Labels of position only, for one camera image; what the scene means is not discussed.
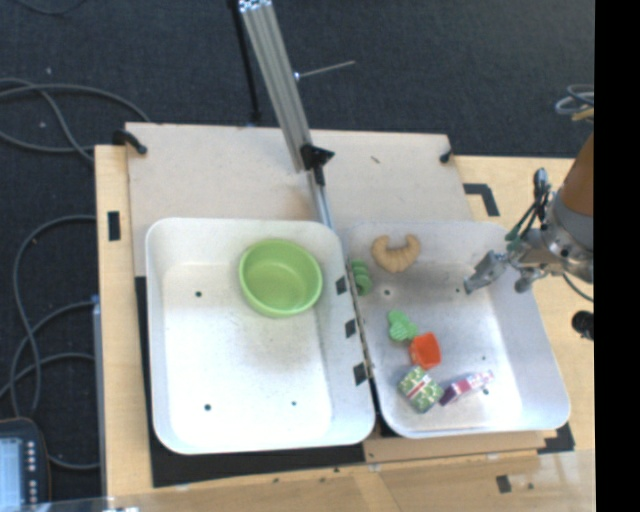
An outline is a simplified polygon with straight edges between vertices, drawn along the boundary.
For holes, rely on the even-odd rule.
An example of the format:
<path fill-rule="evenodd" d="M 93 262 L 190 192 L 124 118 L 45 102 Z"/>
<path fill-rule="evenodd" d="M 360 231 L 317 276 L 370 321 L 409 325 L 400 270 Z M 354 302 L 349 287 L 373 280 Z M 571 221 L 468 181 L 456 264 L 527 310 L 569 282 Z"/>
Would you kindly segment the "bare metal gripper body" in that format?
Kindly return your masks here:
<path fill-rule="evenodd" d="M 592 228 L 573 232 L 565 227 L 541 227 L 525 234 L 511 231 L 506 242 L 509 263 L 518 272 L 537 268 L 544 277 L 569 274 L 583 282 L 594 279 Z"/>

